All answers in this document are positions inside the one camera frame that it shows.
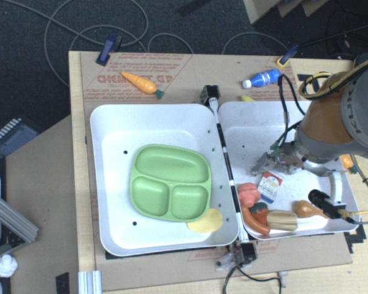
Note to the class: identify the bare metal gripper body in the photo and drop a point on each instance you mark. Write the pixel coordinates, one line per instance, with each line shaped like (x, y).
(289, 157)

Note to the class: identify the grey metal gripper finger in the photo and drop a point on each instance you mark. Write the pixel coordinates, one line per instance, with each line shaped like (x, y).
(274, 163)
(260, 164)

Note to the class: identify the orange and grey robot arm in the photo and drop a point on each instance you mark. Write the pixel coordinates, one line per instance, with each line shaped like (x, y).
(331, 118)

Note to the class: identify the white and blue carton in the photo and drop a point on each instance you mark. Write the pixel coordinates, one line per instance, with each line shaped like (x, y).
(270, 186)

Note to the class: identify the pink toy meat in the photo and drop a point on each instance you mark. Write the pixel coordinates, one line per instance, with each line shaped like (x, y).
(248, 193)

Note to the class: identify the thin black and white rod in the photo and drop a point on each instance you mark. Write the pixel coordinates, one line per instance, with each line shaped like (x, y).
(226, 155)

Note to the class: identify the white plastic tray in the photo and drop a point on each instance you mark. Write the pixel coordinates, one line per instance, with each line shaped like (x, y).
(251, 127)
(116, 133)

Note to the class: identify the red strawberry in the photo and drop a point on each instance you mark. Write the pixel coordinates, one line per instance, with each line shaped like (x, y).
(259, 212)

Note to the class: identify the brown chicken drumstick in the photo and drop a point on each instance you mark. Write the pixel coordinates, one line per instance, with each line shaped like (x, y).
(305, 208)

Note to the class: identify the small orange carrot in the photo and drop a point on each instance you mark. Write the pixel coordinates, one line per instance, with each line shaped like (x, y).
(346, 161)

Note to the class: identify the tan bread loaf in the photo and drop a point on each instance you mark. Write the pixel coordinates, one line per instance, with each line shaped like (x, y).
(282, 220)

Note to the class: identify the orange sausage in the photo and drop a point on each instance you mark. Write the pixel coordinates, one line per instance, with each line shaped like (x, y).
(254, 224)

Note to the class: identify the yellow banana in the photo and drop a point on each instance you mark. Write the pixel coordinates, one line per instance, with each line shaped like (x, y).
(246, 98)

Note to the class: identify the yellow round biscuit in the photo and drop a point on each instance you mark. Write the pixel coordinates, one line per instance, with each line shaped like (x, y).
(207, 222)

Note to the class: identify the blue plastic bottle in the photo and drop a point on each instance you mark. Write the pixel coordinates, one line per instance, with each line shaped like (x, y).
(265, 77)

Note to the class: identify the green divided plate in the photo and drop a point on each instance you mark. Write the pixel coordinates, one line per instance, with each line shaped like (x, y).
(168, 182)

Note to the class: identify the brown cardboard board red print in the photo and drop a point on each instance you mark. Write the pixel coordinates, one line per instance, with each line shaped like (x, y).
(171, 274)

